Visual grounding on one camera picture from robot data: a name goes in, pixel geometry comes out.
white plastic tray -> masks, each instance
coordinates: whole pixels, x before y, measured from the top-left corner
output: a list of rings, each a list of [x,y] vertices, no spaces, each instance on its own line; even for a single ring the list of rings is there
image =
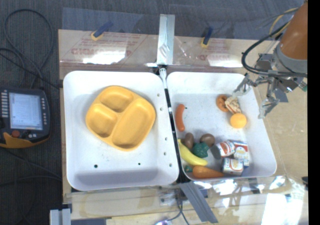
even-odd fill
[[[153,127],[133,151],[121,151],[94,136],[85,117],[107,86],[134,91],[156,110]],[[79,191],[159,186],[173,183],[178,161],[161,79],[147,72],[73,71],[63,81],[66,175]]]
[[[194,135],[196,142],[205,133],[215,136],[216,143],[226,140],[239,140],[248,144],[250,166],[245,168],[241,177],[272,176],[277,162],[270,144],[268,133],[262,119],[258,119],[259,106],[253,90],[238,97],[242,112],[247,117],[247,124],[242,129],[233,128],[229,119],[230,112],[218,109],[216,98],[220,94],[231,95],[244,76],[236,73],[173,72],[167,77],[167,86],[173,112],[179,104],[184,104],[183,112],[185,131],[177,130],[177,137],[183,139],[186,133]],[[220,170],[221,160],[208,151],[207,167]],[[185,173],[191,180],[198,181],[190,172]]]

screen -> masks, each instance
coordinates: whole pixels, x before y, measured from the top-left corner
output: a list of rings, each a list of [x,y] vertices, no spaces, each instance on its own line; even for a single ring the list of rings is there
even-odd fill
[[[42,130],[40,96],[9,93],[11,129]]]

button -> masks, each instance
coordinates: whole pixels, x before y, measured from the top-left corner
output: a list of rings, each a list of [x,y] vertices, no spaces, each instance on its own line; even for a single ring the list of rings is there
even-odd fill
[[[18,130],[13,130],[11,136],[13,138],[18,138],[20,136],[20,132]]]

green object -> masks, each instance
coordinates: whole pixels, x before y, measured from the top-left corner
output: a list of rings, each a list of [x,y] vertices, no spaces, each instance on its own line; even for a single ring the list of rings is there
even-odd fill
[[[184,167],[184,171],[185,171],[186,173],[192,173],[192,167],[191,167],[190,165],[186,165],[186,166]]]
[[[209,147],[205,142],[195,143],[191,152],[198,158],[206,158],[208,156]]]

table surface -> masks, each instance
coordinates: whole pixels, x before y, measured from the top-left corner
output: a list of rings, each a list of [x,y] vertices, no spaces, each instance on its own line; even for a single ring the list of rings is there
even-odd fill
[[[59,30],[59,58],[79,42],[84,35],[80,30]],[[200,39],[190,37],[185,42],[197,42]],[[224,56],[241,56],[256,40],[218,39],[223,43]],[[262,53],[271,44],[265,41],[255,52]],[[248,58],[248,63],[254,63],[257,55]],[[60,79],[74,70],[91,70],[91,65],[84,66],[77,63],[60,63]],[[212,70],[220,72],[219,68],[212,68],[209,64],[195,64],[188,66],[189,70]],[[230,68],[226,71],[244,72],[241,68]],[[259,85],[253,88],[256,99],[260,104],[266,97],[266,87]],[[240,191],[223,192],[222,188],[229,183],[221,180],[211,184],[206,190],[206,198],[214,215],[221,224],[261,224],[261,221],[272,222],[269,212],[273,212],[273,221],[295,219],[307,222],[309,220],[308,191],[305,190],[302,177],[308,176],[308,108],[307,93],[295,89],[287,94],[288,102],[279,103],[264,118],[264,124],[276,158],[277,170],[272,177],[258,178],[254,181],[257,191],[252,189],[249,180],[237,181]],[[174,186],[124,188],[113,190],[99,190],[91,192],[72,192],[66,176],[66,138],[63,89],[60,90],[61,109],[61,141],[62,141],[62,173],[63,173],[63,201],[72,203],[71,218],[73,220],[87,218],[110,218],[107,224],[155,224],[157,221],[172,218],[178,213],[175,203]],[[278,179],[281,186],[274,186]],[[183,213],[190,224],[205,224],[201,222],[197,213],[187,199],[183,202]],[[179,216],[173,224],[184,224]]]

